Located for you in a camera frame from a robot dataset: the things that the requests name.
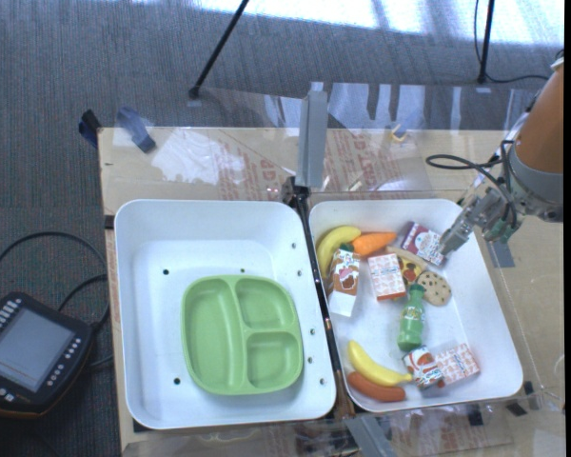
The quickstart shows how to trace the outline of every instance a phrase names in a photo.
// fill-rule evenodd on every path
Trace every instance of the gray screen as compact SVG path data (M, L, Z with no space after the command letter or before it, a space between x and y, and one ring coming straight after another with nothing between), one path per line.
M22 308L0 334L0 375L37 391L74 332Z

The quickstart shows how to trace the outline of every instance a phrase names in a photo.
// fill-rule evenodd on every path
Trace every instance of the green divided plate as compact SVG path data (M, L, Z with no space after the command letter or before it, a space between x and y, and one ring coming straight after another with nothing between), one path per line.
M296 307L275 281L208 276L182 298L182 343L194 382L215 394L261 394L292 385L303 369Z

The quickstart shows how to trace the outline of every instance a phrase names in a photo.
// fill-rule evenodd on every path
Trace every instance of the brown toy sausage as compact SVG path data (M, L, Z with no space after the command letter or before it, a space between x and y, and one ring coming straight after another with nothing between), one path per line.
M362 374L355 370L347 374L346 381L351 387L354 387L362 394L377 401L390 403L393 401L401 401L406 397L406 391L404 391L403 387L377 385L372 381L368 381Z

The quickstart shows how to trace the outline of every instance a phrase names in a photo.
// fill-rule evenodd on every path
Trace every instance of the yellow toy banana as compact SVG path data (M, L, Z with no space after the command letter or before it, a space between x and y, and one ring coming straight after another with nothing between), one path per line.
M404 374L375 362L355 340L349 341L346 350L351 365L368 381L381 386L397 386L412 381L410 373Z
M351 242L362 235L362 231L353 226L340 226L328 232L317 246L317 262L323 278L329 274L332 256L340 244Z

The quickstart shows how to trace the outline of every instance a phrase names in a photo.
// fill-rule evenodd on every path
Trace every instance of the soda can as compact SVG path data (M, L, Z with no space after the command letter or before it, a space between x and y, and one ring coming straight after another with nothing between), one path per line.
M444 375L426 346L412 349L403 360L419 389L427 389L434 385L444 387Z

